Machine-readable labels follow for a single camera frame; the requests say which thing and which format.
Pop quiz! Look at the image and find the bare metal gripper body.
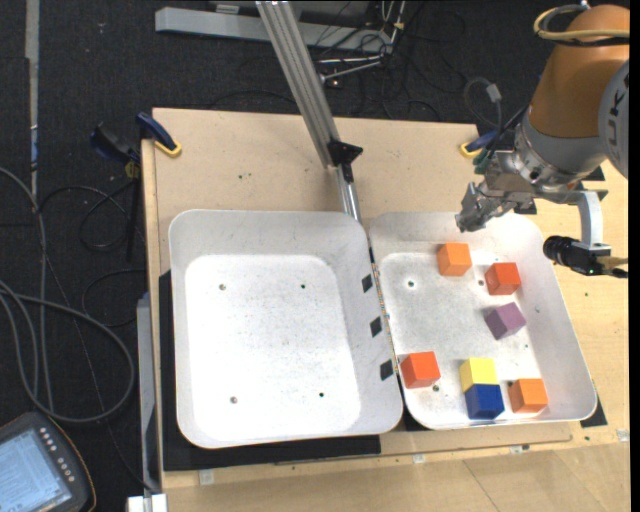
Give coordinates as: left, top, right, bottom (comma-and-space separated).
472, 147, 584, 205

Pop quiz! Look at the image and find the orange cube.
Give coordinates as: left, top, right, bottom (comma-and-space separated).
507, 377, 550, 415
436, 242, 474, 278

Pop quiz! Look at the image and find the red-orange cube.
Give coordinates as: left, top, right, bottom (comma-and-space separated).
483, 261, 523, 296
399, 350, 442, 390

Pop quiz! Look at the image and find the white plastic tray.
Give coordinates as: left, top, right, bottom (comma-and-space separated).
168, 208, 404, 450
368, 211, 599, 431

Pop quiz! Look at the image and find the purple cube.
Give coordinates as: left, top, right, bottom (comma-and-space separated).
483, 301, 528, 341

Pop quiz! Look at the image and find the yellow cube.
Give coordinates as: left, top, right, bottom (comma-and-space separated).
458, 356, 500, 394

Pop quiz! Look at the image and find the blue cube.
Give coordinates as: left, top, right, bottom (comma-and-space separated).
463, 383, 506, 421

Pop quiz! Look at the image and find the pale wood board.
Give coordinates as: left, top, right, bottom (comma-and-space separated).
141, 107, 630, 491

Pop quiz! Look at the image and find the black cylinder on white bracket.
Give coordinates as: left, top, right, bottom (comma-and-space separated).
532, 188, 615, 277

